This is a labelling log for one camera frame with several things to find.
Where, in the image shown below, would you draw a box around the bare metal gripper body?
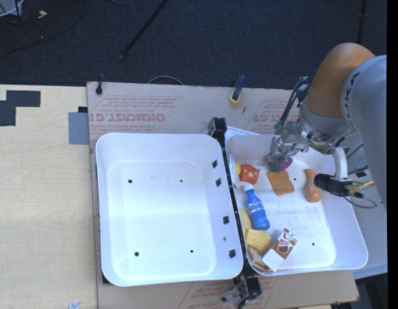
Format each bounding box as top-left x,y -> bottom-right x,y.
276,120 -> 335,156

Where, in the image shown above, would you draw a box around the purple toy eggplant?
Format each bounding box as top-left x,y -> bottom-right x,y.
269,156 -> 294,173

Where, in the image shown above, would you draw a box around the orange toast slice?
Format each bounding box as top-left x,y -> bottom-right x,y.
266,169 -> 295,196

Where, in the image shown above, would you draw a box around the white paper slip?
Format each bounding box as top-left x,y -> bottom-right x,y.
226,125 -> 261,138

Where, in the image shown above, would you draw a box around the brown chicken drumstick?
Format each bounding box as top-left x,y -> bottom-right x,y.
303,168 -> 323,203

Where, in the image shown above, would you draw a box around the thin black and white rod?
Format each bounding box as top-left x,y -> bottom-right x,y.
217,130 -> 255,290

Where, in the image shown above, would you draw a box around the blue bottle with white cap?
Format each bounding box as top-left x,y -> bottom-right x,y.
243,183 -> 271,231

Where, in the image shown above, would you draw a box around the white plastic tray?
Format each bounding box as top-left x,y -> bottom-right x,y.
95,132 -> 245,288
224,134 -> 369,277

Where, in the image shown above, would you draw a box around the yellow banana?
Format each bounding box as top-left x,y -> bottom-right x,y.
238,207 -> 254,230

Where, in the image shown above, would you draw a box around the yellow ridged toy fries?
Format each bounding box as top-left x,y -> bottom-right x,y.
244,227 -> 272,254

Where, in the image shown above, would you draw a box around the brown and white carton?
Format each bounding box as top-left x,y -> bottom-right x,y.
261,228 -> 298,273

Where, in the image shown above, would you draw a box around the brown cardboard board red print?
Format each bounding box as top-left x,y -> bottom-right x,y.
86,81 -> 361,309

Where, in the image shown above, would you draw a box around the tan toy sandwich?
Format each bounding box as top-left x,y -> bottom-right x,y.
246,246 -> 271,273

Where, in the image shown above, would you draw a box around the black cylinder on white bracket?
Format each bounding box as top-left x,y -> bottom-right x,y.
313,146 -> 354,198

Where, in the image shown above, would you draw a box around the black block with thin wires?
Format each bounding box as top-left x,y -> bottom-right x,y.
233,274 -> 264,309
206,117 -> 228,138

